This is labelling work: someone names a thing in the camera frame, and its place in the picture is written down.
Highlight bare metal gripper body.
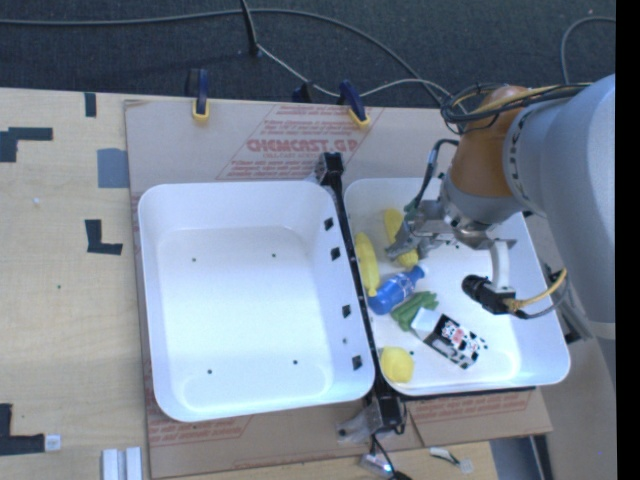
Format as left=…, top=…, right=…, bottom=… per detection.
left=404, top=198, right=518, bottom=252

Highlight yellow corn cob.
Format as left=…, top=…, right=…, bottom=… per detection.
left=383, top=208, right=421, bottom=270

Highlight yellow banana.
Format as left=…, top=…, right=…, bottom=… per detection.
left=354, top=231, right=382, bottom=298

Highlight blue plastic bottle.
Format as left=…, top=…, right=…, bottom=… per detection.
left=367, top=263, right=430, bottom=317

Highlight thin black rod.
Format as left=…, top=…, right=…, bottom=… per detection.
left=330, top=181, right=387, bottom=400

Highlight green beans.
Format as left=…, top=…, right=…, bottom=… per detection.
left=390, top=290, right=440, bottom=332

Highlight cow print milk carton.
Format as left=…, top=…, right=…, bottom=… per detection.
left=410, top=307, right=489, bottom=371

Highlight yellow lemon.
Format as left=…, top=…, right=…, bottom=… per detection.
left=379, top=345, right=416, bottom=384

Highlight white plastic tray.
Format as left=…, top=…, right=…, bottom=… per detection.
left=137, top=181, right=377, bottom=424
left=343, top=177, right=572, bottom=397

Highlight brown cardboard board red print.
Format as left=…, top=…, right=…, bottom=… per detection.
left=123, top=98, right=554, bottom=480

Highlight black cylinder on white bracket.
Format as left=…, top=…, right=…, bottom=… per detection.
left=461, top=240, right=519, bottom=316

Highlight black block with wires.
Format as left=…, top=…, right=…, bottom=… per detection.
left=374, top=392, right=407, bottom=433
left=318, top=151, right=347, bottom=187

